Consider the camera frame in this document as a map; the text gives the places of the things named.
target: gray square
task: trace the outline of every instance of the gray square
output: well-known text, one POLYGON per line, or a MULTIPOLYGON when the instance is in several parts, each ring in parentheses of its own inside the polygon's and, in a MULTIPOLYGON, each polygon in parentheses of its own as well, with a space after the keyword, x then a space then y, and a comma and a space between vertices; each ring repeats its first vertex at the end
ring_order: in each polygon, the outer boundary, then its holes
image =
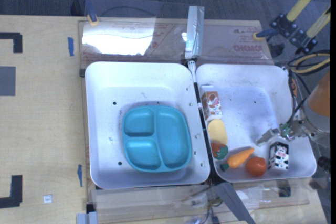
POLYGON ((0 96, 15 96, 16 67, 0 67, 0 96))

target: blue divided plate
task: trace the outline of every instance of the blue divided plate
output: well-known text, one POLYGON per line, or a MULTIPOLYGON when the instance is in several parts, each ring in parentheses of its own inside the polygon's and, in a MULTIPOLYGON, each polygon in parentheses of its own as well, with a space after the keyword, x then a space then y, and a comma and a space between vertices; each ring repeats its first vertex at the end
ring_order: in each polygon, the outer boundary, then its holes
POLYGON ((191 141, 183 114, 170 106, 130 109, 122 119, 122 141, 128 163, 143 172, 171 172, 191 158, 191 141))

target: cow print carton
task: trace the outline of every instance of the cow print carton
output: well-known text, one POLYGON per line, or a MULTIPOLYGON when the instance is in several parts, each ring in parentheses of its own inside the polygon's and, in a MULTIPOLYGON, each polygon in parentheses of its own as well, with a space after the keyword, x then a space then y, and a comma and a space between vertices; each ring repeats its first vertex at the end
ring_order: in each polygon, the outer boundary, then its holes
POLYGON ((269 148, 268 170, 287 171, 289 168, 289 146, 282 142, 274 142, 269 148))

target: small juice box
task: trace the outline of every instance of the small juice box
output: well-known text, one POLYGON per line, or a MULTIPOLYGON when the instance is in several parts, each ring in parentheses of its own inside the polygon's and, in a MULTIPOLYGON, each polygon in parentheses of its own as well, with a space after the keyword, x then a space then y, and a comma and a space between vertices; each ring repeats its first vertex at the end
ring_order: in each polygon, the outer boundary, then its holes
POLYGON ((287 171, 289 165, 289 146, 282 142, 274 142, 269 148, 268 169, 287 171))
POLYGON ((206 121, 220 119, 223 116, 218 92, 212 85, 201 86, 201 102, 206 121))

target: toy food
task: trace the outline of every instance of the toy food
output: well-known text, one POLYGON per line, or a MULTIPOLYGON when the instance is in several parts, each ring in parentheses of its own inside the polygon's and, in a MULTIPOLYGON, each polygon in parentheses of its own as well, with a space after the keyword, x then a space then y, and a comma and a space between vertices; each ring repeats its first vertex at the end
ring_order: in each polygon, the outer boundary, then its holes
POLYGON ((266 161, 261 157, 252 157, 247 161, 246 169, 253 176, 262 176, 266 171, 266 161))
POLYGON ((287 171, 289 166, 289 146, 282 142, 274 142, 269 148, 268 169, 271 171, 287 171))
POLYGON ((211 143, 211 151, 214 158, 224 159, 228 152, 228 148, 224 144, 211 143))
POLYGON ((231 168, 237 168, 239 165, 241 165, 244 161, 247 160, 247 158, 253 153, 254 148, 248 148, 247 150, 240 151, 238 153, 235 153, 231 155, 227 159, 226 164, 221 164, 220 168, 222 171, 226 171, 229 167, 231 168))
POLYGON ((201 86, 201 100, 206 121, 220 119, 223 116, 221 102, 214 86, 201 86))
POLYGON ((227 135, 222 120, 211 120, 208 124, 208 134, 211 142, 227 145, 227 135))

